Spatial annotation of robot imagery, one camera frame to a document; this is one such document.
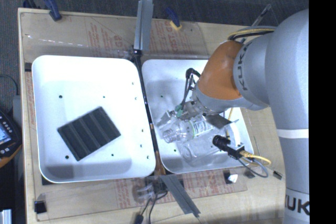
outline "plastic water bottle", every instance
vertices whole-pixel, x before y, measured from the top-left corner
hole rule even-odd
[[[216,130],[195,137],[189,141],[178,144],[178,151],[181,156],[189,164],[199,163],[208,156],[219,152],[219,148],[212,143],[213,137],[216,135]]]
[[[213,128],[214,127],[207,123],[201,115],[185,121],[175,120],[170,127],[163,132],[163,139],[167,143],[183,143],[208,132]]]

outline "black sponge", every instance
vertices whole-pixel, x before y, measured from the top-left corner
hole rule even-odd
[[[102,107],[61,126],[57,131],[78,161],[120,136]]]

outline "black cable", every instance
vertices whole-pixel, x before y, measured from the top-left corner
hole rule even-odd
[[[269,31],[277,29],[276,26],[258,25],[258,26],[248,26],[248,27],[240,29],[239,31],[250,30],[250,29],[262,31],[261,29],[265,29],[265,28],[269,29]]]
[[[149,204],[149,202],[152,200],[152,198],[149,198],[146,205],[145,205],[145,208],[142,210],[142,213],[140,215],[143,215],[143,213],[145,213],[146,209],[147,209],[147,206]]]
[[[181,102],[181,110],[183,110],[183,108],[184,108],[185,100],[187,99],[187,95],[188,95],[188,81],[189,81],[189,78],[186,78],[185,86],[184,86],[183,100]]]
[[[261,36],[261,35],[265,35],[268,33],[273,33],[273,31],[261,31],[261,32],[254,32],[254,33],[248,33],[248,34],[237,34],[234,36],[230,36],[228,40],[236,40],[237,38],[242,38],[242,37]]]
[[[190,75],[192,75],[192,74],[194,74],[194,75],[196,75],[196,76],[198,76],[198,77],[201,76],[201,74],[198,73],[195,69],[193,69],[193,68],[189,68],[189,69],[185,72],[185,77],[186,77],[186,78],[189,78]]]
[[[153,208],[154,208],[154,205],[155,205],[156,201],[162,199],[167,194],[168,194],[168,191],[165,191],[164,194],[159,198],[158,198],[158,194],[155,194],[155,199],[153,200],[153,204],[152,204],[151,210],[149,211],[149,215],[148,215],[148,224],[151,224],[151,213],[153,211]]]
[[[7,79],[10,79],[13,81],[14,85],[15,85],[15,88],[16,88],[16,95],[19,95],[19,87],[16,83],[16,81],[11,77],[11,76],[8,76],[8,75],[4,75],[4,74],[0,74],[0,78],[7,78]]]
[[[252,159],[253,162],[257,163],[261,169],[263,169],[263,171],[266,173],[266,175],[262,175],[262,174],[259,174],[255,171],[253,171],[250,167],[248,167],[247,165],[245,165],[245,163],[243,163],[241,160],[238,159],[238,161],[245,166],[245,168],[249,169],[253,174],[257,175],[257,176],[260,176],[260,177],[263,177],[263,178],[267,178],[268,177],[268,171],[266,169],[266,167],[264,165],[262,165],[259,161],[257,161],[256,159]]]
[[[183,104],[181,104],[181,110],[183,110],[183,108],[184,108],[184,104],[185,104],[185,100],[187,99],[187,96],[188,96],[189,91],[192,89],[191,85],[192,85],[193,83],[195,83],[194,76],[191,75],[191,77],[190,77],[187,81],[189,81],[189,83],[188,83],[187,90],[186,90],[186,92],[184,93]]]

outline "black connector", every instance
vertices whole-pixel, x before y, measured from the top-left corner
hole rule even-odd
[[[279,180],[282,180],[282,175],[277,171],[273,171],[273,176]]]
[[[193,68],[189,68],[189,69],[185,72],[185,77],[188,79],[188,78],[190,78],[191,74],[194,74],[194,75],[196,75],[196,76],[198,76],[198,77],[201,76],[201,74],[198,73],[195,69],[193,69]]]
[[[143,215],[137,215],[134,224],[141,224],[143,222]]]
[[[47,212],[47,206],[45,201],[35,201],[34,202],[34,212],[37,214]]]
[[[244,146],[240,146],[238,148],[232,148],[230,146],[228,146],[230,144],[230,140],[227,139],[224,136],[220,136],[220,135],[215,135],[212,143],[218,147],[221,151],[226,151],[230,157],[234,158],[234,159],[240,159],[242,157],[242,155],[240,154],[241,151],[245,150]]]

